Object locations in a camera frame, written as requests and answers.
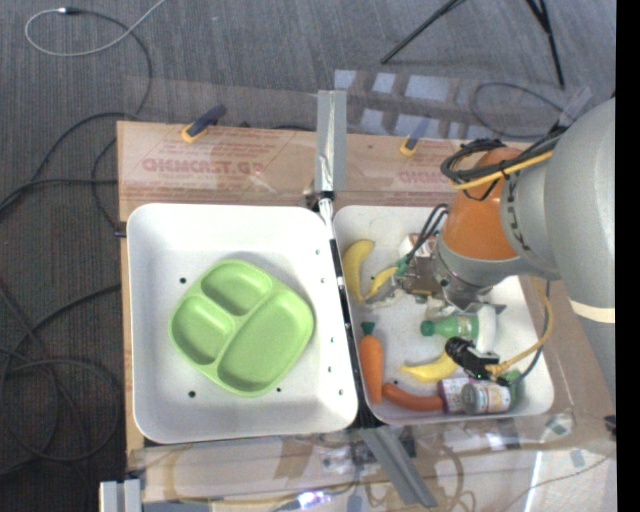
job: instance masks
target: gray carpet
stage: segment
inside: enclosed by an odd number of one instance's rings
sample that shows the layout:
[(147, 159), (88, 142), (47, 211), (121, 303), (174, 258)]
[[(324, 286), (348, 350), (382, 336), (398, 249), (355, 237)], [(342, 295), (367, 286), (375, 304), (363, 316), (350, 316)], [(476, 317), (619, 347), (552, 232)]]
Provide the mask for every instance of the gray carpet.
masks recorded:
[[(428, 117), (427, 136), (529, 140), (578, 92), (587, 93), (584, 111), (615, 91), (613, 0), (548, 0), (564, 89), (547, 37), (524, 0), (465, 2), (390, 63), (379, 63), (442, 3), (167, 0), (134, 32), (148, 49), (150, 70), (133, 37), (78, 58), (38, 52), (24, 36), (25, 23), (59, 5), (5, 2), (0, 200), (34, 177), (115, 178), (113, 148), (96, 159), (123, 116), (83, 122), (96, 114), (140, 110), (144, 120), (186, 123), (223, 102), (224, 125), (313, 128), (310, 94), (349, 87), (354, 132), (404, 135)], [(77, 3), (127, 26), (152, 5)], [(121, 33), (89, 15), (41, 17), (30, 31), (39, 45), (59, 52), (89, 50)], [(512, 85), (485, 87), (495, 82)], [(443, 99), (449, 108), (434, 103)], [(115, 414), (122, 409), (123, 375), (116, 216), (113, 185), (43, 184), (0, 206), (0, 349), (17, 349), (29, 361), (73, 361), (25, 367), (26, 359), (14, 357), (4, 372), (9, 360), (0, 354), (1, 510), (96, 510), (97, 483), (125, 473), (123, 422)], [(26, 327), (35, 331), (22, 341)]]

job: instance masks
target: table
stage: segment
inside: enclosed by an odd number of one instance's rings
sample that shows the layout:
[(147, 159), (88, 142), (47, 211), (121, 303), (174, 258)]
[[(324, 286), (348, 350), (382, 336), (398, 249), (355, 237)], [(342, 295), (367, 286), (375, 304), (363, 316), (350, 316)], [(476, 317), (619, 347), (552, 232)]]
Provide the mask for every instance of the table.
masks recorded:
[[(131, 212), (149, 202), (304, 204), (314, 173), (314, 133), (216, 126), (208, 128), (199, 144), (186, 145), (180, 139), (182, 128), (160, 123), (118, 124), (119, 220), (123, 231)], [(407, 157), (399, 151), (400, 137), (347, 137), (347, 189), (338, 194), (336, 208), (372, 203), (429, 206), (451, 199), (452, 191), (438, 166), (459, 141), (422, 140), (416, 153)], [(387, 501), (380, 506), (402, 505), (379, 466), (362, 470), (354, 465), (354, 452), (362, 452), (363, 459), (370, 454), (353, 432), (151, 446), (137, 430), (132, 415), (126, 238), (121, 240), (121, 256), (127, 453), (131, 471), (145, 475), (145, 500), (185, 496), (224, 496), (227, 500), (235, 496), (238, 500), (251, 494), (258, 505), (269, 510), (282, 493), (326, 487), (333, 490), (327, 491), (327, 497), (338, 506), (339, 500), (350, 494), (340, 491), (358, 489), (362, 484), (369, 490), (384, 489)], [(542, 310), (533, 299), (532, 287), (526, 279), (522, 284), (532, 317), (541, 325)], [(545, 349), (554, 382), (560, 384), (548, 414), (511, 422), (488, 419), (454, 426), (414, 426), (398, 432), (413, 450), (420, 474), (440, 484), (435, 491), (439, 503), (450, 503), (447, 494), (457, 485), (461, 468), (467, 483), (473, 482), (479, 503), (493, 503), (500, 495), (503, 502), (517, 498), (506, 485), (505, 475), (510, 475), (513, 489), (535, 485), (547, 476), (556, 476), (572, 457), (582, 457), (581, 462), (565, 468), (566, 472), (598, 464), (594, 467), (604, 473), (594, 470), (592, 475), (600, 480), (615, 476), (615, 460), (605, 458), (613, 453), (610, 450), (615, 444), (601, 421), (611, 407), (606, 387), (566, 302), (562, 283), (554, 284), (552, 300), (558, 318), (556, 332), (562, 336)], [(489, 488), (487, 478), (492, 482)], [(358, 486), (349, 485), (356, 481)], [(603, 486), (598, 499), (610, 499), (615, 485), (613, 489), (611, 483)], [(536, 494), (535, 500), (544, 499)], [(221, 501), (216, 507), (224, 510), (225, 503)]]

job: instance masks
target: toy sausage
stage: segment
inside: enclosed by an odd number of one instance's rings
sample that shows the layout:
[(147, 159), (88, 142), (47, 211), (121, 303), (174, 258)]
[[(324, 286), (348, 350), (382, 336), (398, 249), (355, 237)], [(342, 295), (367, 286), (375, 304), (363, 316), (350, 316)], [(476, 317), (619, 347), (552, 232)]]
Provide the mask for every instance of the toy sausage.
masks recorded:
[(391, 382), (382, 386), (382, 396), (396, 405), (412, 411), (437, 411), (444, 402), (438, 395), (414, 395), (399, 388)]

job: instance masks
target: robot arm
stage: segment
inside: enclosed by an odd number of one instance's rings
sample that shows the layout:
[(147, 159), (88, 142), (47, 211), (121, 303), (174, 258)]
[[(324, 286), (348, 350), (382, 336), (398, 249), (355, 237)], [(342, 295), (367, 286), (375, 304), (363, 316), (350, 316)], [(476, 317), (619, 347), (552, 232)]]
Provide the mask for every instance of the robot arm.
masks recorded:
[[(518, 153), (493, 149), (477, 166)], [(615, 99), (576, 121), (540, 160), (458, 193), (434, 274), (460, 310), (507, 276), (561, 278), (615, 405)]]

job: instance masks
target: yellow banana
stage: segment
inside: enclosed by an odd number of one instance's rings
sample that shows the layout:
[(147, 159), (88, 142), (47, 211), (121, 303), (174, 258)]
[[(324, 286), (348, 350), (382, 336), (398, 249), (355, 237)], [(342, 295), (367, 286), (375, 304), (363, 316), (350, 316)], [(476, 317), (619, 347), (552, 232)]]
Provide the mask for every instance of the yellow banana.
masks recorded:
[(382, 272), (376, 274), (376, 276), (373, 278), (373, 281), (371, 282), (371, 290), (369, 290), (369, 293), (367, 293), (365, 299), (373, 297), (376, 293), (378, 293), (380, 287), (387, 282), (387, 279), (390, 279), (391, 276), (396, 273), (396, 270), (398, 270), (398, 267), (389, 267), (388, 269), (385, 269)]
[(347, 290), (353, 294), (358, 302), (364, 300), (360, 291), (360, 267), (373, 250), (373, 246), (373, 240), (358, 240), (350, 245), (342, 256), (342, 270)]
[(458, 365), (446, 352), (443, 352), (438, 359), (429, 364), (421, 366), (402, 365), (400, 369), (407, 372), (422, 382), (438, 382), (446, 379), (458, 369)]

